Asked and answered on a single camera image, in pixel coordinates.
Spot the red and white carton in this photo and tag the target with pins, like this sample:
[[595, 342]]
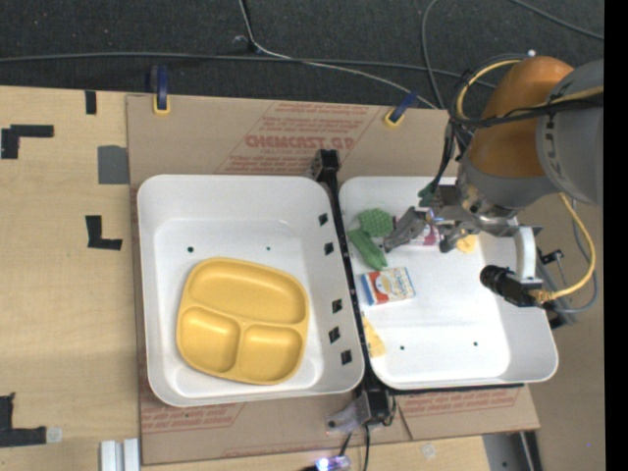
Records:
[[427, 236]]

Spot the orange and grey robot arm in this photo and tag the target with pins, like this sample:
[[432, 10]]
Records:
[[510, 135]]

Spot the yellow divided plate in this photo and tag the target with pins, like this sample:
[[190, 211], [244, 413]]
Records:
[[240, 319]]

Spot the blue white orange carton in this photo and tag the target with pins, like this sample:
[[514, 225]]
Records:
[[387, 286]]

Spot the white plastic tray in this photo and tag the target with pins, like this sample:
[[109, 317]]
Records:
[[235, 214], [451, 322]]

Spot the green broccoli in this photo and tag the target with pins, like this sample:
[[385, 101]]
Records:
[[375, 221]]

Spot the black cylinder on white bracket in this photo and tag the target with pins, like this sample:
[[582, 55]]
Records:
[[507, 282]]

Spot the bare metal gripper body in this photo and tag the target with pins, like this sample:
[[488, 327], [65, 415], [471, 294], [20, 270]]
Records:
[[471, 209]]

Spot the brown cardboard board red print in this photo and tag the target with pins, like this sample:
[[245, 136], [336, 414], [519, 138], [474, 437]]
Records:
[[221, 135]]

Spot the yellow cheese slice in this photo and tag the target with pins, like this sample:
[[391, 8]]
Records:
[[374, 339]]

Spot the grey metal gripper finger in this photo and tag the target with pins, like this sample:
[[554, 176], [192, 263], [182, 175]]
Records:
[[451, 241], [407, 228]]

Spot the green pea pod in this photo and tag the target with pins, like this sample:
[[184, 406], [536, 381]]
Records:
[[369, 253]]

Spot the thin black rod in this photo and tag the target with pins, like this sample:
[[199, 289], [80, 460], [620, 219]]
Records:
[[349, 268]]

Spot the small yellow toy piece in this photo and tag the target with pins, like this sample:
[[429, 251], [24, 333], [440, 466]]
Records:
[[468, 244]]

